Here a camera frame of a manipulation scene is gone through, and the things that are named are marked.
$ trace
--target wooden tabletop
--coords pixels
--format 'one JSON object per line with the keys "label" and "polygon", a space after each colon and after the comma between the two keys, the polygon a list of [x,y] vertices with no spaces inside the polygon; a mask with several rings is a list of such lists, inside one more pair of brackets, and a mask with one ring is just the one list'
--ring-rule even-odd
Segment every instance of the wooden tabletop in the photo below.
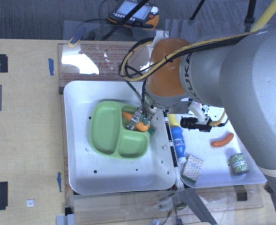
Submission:
{"label": "wooden tabletop", "polygon": [[[54,225],[56,216],[65,212],[58,55],[61,42],[0,39],[0,54],[8,58],[8,71],[0,72],[0,182],[8,184],[8,201],[5,209],[0,210],[0,225]],[[252,209],[228,210],[210,204],[208,208],[220,224],[276,225],[270,195],[263,185],[258,185],[258,191],[261,198]],[[182,211],[182,216],[184,224],[199,222],[193,214]],[[110,224],[149,224],[149,221]],[[174,224],[174,220],[168,220],[168,224]]]}

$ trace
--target white bottle cap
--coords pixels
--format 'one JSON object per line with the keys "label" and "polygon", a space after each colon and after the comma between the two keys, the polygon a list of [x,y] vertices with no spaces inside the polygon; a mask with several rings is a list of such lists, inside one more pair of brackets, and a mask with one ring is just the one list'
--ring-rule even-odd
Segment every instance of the white bottle cap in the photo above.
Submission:
{"label": "white bottle cap", "polygon": [[186,157],[179,157],[178,162],[179,163],[185,163],[186,162]]}

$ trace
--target white square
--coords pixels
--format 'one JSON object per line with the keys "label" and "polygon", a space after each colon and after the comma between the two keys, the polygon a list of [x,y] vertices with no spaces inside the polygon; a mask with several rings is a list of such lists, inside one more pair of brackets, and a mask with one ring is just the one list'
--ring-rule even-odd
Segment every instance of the white square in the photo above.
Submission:
{"label": "white square", "polygon": [[28,200],[26,200],[26,205],[28,207],[34,207],[35,206],[35,199],[28,199]]}

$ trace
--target gray floor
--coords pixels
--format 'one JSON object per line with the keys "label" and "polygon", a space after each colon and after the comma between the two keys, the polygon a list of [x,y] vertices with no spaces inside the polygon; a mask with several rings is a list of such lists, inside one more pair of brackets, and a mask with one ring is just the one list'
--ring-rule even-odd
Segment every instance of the gray floor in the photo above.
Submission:
{"label": "gray floor", "polygon": [[[103,0],[0,0],[0,38],[62,39],[64,21],[82,22],[99,18]],[[200,0],[150,0],[160,9],[158,29],[166,29],[174,21],[188,20]],[[257,0],[257,20],[272,0]],[[102,17],[114,6],[106,1]],[[200,28],[230,27],[244,29],[249,0],[206,0],[195,20]],[[269,21],[276,24],[276,13]]]}

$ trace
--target white plastic tray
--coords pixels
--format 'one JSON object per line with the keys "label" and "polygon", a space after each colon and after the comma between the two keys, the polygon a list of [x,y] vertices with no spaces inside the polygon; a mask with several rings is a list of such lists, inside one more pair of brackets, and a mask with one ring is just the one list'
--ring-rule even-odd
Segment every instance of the white plastic tray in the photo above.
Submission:
{"label": "white plastic tray", "polygon": [[[133,83],[141,92],[142,83]],[[175,182],[168,135],[162,112],[152,120],[156,128],[146,154],[134,160],[102,156],[89,144],[90,119],[97,103],[116,100],[136,106],[139,99],[125,82],[73,81],[64,89],[69,182],[82,195],[165,190]]]}
{"label": "white plastic tray", "polygon": [[[223,113],[223,108],[210,107],[209,116],[212,120],[218,120]],[[187,114],[176,114],[178,121]],[[223,147],[214,148],[210,145],[213,140],[219,140],[228,132],[234,133],[234,138]],[[183,182],[192,188],[225,187],[233,185],[247,185],[265,183],[266,178],[256,166],[245,146],[238,138],[230,121],[224,127],[213,127],[211,131],[200,132],[198,129],[183,129],[183,136],[186,142],[185,155],[193,155],[201,160],[203,164],[196,183],[182,179]],[[235,175],[229,165],[229,157],[236,153],[243,153],[247,162],[249,172],[242,175]]]}

